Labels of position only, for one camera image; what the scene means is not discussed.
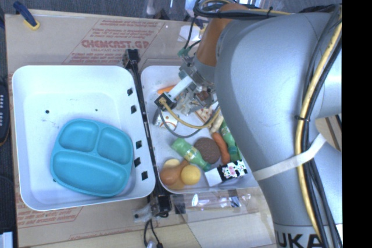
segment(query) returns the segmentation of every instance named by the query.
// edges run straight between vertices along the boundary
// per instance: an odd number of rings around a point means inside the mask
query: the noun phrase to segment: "teal dish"
[[[51,173],[66,188],[111,197],[126,187],[132,163],[133,143],[125,132],[99,121],[75,119],[58,133]]]

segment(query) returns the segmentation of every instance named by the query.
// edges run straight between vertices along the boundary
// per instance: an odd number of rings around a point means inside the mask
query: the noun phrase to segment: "green bottle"
[[[227,124],[225,120],[222,121],[222,124],[220,126],[221,135],[224,139],[224,141],[227,144],[227,149],[230,154],[231,161],[237,161],[241,159],[239,148],[237,147],[237,144],[235,143],[235,139],[233,135],[230,132],[230,129],[227,127]]]
[[[210,170],[210,163],[206,162],[197,148],[185,141],[185,139],[177,138],[171,145],[171,148],[182,155],[188,162],[200,166],[203,171]]]

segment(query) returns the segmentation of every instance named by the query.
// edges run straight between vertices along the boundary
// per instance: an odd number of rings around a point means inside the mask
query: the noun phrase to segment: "orange carrot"
[[[220,148],[221,153],[221,162],[222,164],[227,164],[230,162],[230,154],[227,149],[227,144],[225,143],[225,140],[223,139],[222,135],[220,135],[218,132],[212,133],[212,138],[217,143],[218,147]]]
[[[169,91],[171,91],[173,89],[174,86],[176,86],[176,85],[172,85],[172,86],[168,86],[168,87],[159,89],[158,90],[158,94],[163,94],[164,92],[169,92]]]

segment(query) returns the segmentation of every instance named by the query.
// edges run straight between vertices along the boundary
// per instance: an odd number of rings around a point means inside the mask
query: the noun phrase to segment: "yellow ball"
[[[201,177],[200,169],[197,166],[189,164],[182,169],[181,180],[186,185],[194,185],[199,182]]]

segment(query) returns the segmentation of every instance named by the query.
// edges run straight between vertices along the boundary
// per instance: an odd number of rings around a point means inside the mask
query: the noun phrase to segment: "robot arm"
[[[237,9],[248,10],[229,3],[220,11]],[[341,24],[341,6],[215,18],[195,55],[185,55],[180,77],[193,86],[189,101],[199,91],[197,108],[218,99],[253,172],[306,151],[319,134],[315,119],[341,113]],[[326,142],[305,164],[258,181],[278,247],[342,247],[341,172],[341,152]]]

